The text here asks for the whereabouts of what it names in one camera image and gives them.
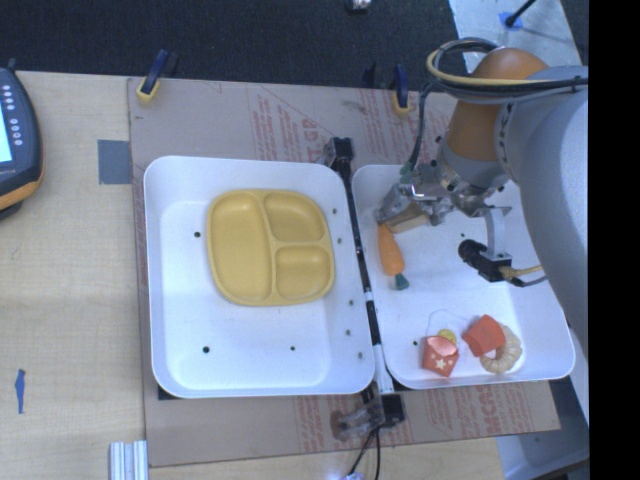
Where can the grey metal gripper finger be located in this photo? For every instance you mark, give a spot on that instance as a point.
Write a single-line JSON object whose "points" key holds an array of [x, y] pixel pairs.
{"points": [[387, 207]]}

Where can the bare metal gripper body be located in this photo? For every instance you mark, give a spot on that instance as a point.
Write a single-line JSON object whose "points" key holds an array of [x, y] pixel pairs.
{"points": [[435, 195]]}

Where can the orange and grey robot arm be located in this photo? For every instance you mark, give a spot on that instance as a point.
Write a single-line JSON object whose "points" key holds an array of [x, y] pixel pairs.
{"points": [[545, 168]]}

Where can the orange carrot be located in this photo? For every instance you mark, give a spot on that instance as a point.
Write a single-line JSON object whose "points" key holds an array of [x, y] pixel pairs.
{"points": [[391, 255]]}

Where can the thin black and white rod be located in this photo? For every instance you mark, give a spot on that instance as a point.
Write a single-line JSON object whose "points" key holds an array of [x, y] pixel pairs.
{"points": [[361, 268]]}

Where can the white plastic tray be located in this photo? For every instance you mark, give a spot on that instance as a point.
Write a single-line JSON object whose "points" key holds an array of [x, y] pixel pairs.
{"points": [[450, 293], [250, 348]]}

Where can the small yellow round piece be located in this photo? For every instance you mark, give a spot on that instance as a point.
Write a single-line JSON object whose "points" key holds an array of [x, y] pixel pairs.
{"points": [[447, 336]]}

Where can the orange-red carton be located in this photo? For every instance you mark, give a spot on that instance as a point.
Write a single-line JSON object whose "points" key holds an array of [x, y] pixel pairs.
{"points": [[482, 335]]}

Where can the yellow divided plate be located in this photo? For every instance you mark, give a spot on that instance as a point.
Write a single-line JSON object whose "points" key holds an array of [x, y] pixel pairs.
{"points": [[240, 248]]}

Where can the red carton with star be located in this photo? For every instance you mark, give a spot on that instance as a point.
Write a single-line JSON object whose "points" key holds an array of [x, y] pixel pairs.
{"points": [[440, 358]]}

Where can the beige doughnut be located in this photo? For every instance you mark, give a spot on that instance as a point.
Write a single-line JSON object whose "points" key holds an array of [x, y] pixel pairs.
{"points": [[502, 363]]}

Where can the brown cardboard board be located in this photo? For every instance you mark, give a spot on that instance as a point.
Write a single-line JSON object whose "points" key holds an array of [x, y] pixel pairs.
{"points": [[210, 113]]}

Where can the small silver and brown can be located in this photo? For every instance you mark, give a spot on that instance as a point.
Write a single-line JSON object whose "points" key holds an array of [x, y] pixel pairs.
{"points": [[359, 1]]}

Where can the black cylinder on white bracket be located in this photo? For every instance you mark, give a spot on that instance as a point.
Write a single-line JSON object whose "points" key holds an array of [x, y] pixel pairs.
{"points": [[482, 260]]}

